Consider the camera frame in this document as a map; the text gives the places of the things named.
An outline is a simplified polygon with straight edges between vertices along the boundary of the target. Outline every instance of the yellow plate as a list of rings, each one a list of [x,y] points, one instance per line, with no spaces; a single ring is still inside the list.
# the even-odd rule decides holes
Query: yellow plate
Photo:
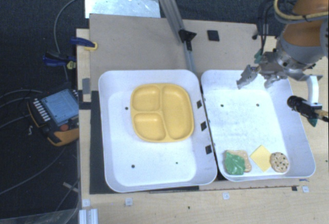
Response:
[[[135,133],[149,142],[175,142],[188,138],[194,130],[188,93],[170,83],[138,86],[130,100]]]

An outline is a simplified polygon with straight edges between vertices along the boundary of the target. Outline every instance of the black floor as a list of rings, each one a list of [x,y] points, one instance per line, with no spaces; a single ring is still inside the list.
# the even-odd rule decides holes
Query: black floor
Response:
[[[46,67],[42,55],[55,50],[52,31],[59,10],[70,0],[0,0],[0,97],[17,89],[46,91],[61,85],[65,75],[61,67]],[[263,0],[177,0],[183,18],[256,23],[257,9]],[[282,25],[269,16],[269,33],[277,35]],[[83,1],[72,4],[60,18],[58,41],[61,51],[72,55],[68,40],[76,28],[85,28]],[[75,76],[69,72],[70,79]],[[26,101],[7,104],[33,93],[16,93],[0,98],[0,127],[27,114]],[[29,119],[21,119],[0,129],[0,219],[53,212],[66,195],[63,182],[73,184],[77,176],[76,144],[52,146],[32,129]],[[30,178],[59,154],[45,172],[19,187],[3,191]],[[59,210],[76,206],[77,195],[71,192]]]

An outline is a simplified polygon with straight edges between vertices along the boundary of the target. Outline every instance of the cheese slice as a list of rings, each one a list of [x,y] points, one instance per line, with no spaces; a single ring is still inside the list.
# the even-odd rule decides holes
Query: cheese slice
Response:
[[[263,172],[271,167],[271,153],[263,145],[260,145],[251,155],[250,158],[258,165]]]

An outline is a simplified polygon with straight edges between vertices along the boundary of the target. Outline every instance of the table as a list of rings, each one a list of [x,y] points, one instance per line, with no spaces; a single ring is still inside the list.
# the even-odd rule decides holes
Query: table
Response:
[[[93,22],[101,20],[97,17],[95,15],[94,21],[90,23],[91,32],[94,28]],[[142,28],[139,30],[133,28],[136,23],[135,20],[138,20],[135,17],[104,17],[106,17],[103,19],[107,26],[111,24],[120,26],[120,23],[123,24],[125,21],[132,22],[126,26],[124,32],[126,34],[129,34],[130,31],[140,32],[145,35],[144,39],[154,46],[158,46],[157,39],[163,41],[163,35],[167,37],[167,40],[174,40],[169,27],[167,29],[163,23],[165,19],[148,19],[155,26],[159,24],[161,28],[165,28],[162,36],[153,35],[150,37],[148,36],[149,32],[143,31]],[[260,47],[259,40],[251,39],[256,31],[254,25],[188,20],[185,20],[184,24],[187,30],[198,33],[195,40],[192,41],[198,76],[207,68],[244,69],[246,63],[252,64],[252,56]],[[202,34],[205,29],[218,30],[221,38],[220,43],[209,43],[205,35]],[[116,34],[110,31],[106,35],[113,40],[117,38]],[[77,36],[88,39],[89,30],[78,29]],[[275,42],[274,37],[268,37],[265,50],[272,50],[275,47]],[[82,80],[90,78],[91,53],[93,52],[86,51],[81,46],[77,47],[79,90],[83,87]],[[106,63],[100,63],[97,68],[100,69],[100,72],[104,68],[111,69],[111,63],[107,60]],[[323,104],[323,109],[328,110],[327,58],[320,60],[312,73],[324,75],[319,82],[319,102]],[[294,95],[307,98],[306,83],[293,80],[290,80],[290,83]],[[92,81],[91,84],[92,89],[95,89],[95,83]],[[88,102],[90,101],[90,94],[88,91],[85,92],[83,101]],[[243,183],[222,181],[221,183],[201,186],[199,191],[193,192],[91,195],[89,194],[90,110],[80,110],[79,115],[81,199],[90,201],[90,206],[84,207],[84,209],[98,209],[99,223],[325,223],[326,219],[329,218],[327,210],[329,205],[327,123],[319,121],[314,128],[302,117],[317,166],[314,175],[307,179]],[[297,191],[293,191],[291,186],[296,186]],[[133,199],[132,206],[125,205],[127,198]]]

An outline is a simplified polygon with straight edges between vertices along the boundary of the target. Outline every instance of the red button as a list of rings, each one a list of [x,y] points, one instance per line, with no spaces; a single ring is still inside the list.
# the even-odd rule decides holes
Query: red button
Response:
[[[62,132],[67,131],[67,130],[68,130],[68,124],[63,124],[63,125],[61,125],[61,126],[60,126],[60,130],[61,130]]]

